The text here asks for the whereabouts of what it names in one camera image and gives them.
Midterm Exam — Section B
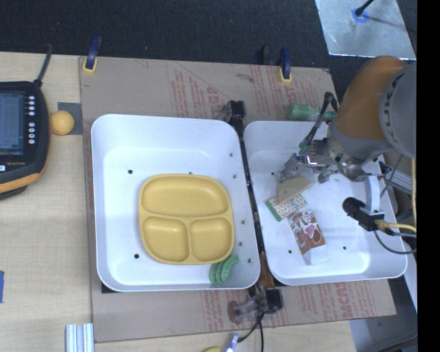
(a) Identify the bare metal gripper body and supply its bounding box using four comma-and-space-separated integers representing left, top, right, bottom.
296, 139, 370, 183

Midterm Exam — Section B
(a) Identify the green pea pod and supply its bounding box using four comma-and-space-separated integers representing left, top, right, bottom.
208, 254, 241, 285

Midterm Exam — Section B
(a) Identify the black cylinder on white bracket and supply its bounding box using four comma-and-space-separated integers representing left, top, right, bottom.
342, 174, 386, 232

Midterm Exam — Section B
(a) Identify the green and white patterned packet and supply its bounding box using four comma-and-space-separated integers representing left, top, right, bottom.
265, 193, 309, 223

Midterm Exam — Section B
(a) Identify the yellow lemon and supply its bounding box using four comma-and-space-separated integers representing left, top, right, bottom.
50, 109, 76, 136

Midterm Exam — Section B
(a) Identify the black block with thin wires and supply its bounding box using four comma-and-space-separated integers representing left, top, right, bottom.
219, 100, 247, 125
254, 286, 284, 315

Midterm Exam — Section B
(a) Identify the green bottle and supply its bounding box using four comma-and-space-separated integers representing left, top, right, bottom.
286, 102, 337, 122

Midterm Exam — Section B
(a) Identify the brown and white carton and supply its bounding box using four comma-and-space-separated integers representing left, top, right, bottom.
287, 209, 330, 266

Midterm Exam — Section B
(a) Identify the yellow divided plate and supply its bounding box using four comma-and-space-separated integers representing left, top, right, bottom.
137, 173, 236, 265

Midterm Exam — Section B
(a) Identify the white plastic tray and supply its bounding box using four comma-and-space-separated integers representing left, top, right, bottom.
90, 113, 262, 293
243, 120, 408, 287

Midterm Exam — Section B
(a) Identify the brown cardboard board red print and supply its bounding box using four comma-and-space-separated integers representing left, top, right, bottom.
78, 56, 397, 344

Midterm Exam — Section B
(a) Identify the thin black and white rod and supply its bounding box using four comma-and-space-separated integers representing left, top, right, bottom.
232, 117, 269, 289

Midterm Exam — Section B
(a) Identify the tan bread wedge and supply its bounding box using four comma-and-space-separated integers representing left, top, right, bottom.
276, 175, 314, 205

